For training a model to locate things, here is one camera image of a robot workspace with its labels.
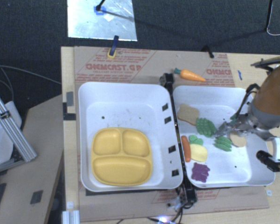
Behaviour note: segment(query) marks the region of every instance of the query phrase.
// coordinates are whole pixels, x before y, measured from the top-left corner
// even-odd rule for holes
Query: cardboard
[[[158,84],[163,73],[174,68],[188,69],[206,78],[206,82],[184,80],[175,75],[174,87],[179,85],[208,85],[234,87],[234,81],[226,54],[182,51],[156,51],[141,49],[117,49],[114,59],[107,58],[108,48],[75,47],[75,95],[76,114],[79,114],[77,94],[84,82],[121,82]],[[77,115],[77,157],[80,169],[79,117]],[[175,190],[126,193],[91,193],[86,191],[79,178],[80,221],[126,219],[158,215],[175,215],[168,203],[177,197]],[[203,189],[196,192],[197,203],[185,210],[185,214],[251,210],[268,208],[263,187],[238,187]]]

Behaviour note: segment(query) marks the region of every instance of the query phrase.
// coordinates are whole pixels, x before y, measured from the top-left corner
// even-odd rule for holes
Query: yellow plate
[[[146,135],[130,128],[99,130],[91,144],[91,169],[97,180],[113,186],[145,183],[153,169]]]

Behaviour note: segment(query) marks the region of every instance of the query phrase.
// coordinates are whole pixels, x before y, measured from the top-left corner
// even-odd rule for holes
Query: black carpet
[[[269,0],[132,0],[137,42],[123,48],[280,54],[280,36],[265,32]],[[274,0],[271,33],[280,33]],[[61,81],[61,46],[110,46],[111,41],[67,37],[67,0],[0,0],[0,63]],[[61,86],[5,70],[21,115],[61,94]],[[0,80],[6,79],[0,71]],[[7,102],[10,91],[0,83]]]

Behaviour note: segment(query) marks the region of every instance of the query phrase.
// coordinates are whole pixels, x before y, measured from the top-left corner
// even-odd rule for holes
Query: silver metal plate
[[[67,0],[68,36],[121,41],[137,41],[132,0]]]

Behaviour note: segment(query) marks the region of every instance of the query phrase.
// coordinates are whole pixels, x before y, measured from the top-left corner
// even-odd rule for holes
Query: orange carrot
[[[185,155],[185,161],[190,162],[191,161],[191,148],[190,148],[188,138],[185,135],[183,135],[181,137],[181,139],[182,139],[183,154]]]
[[[187,69],[179,70],[179,69],[176,68],[174,70],[174,73],[175,74],[180,74],[181,78],[186,79],[186,80],[194,80],[194,81],[205,82],[205,79],[203,77],[201,77],[200,75],[198,75],[198,74],[196,74],[192,71],[189,71]]]

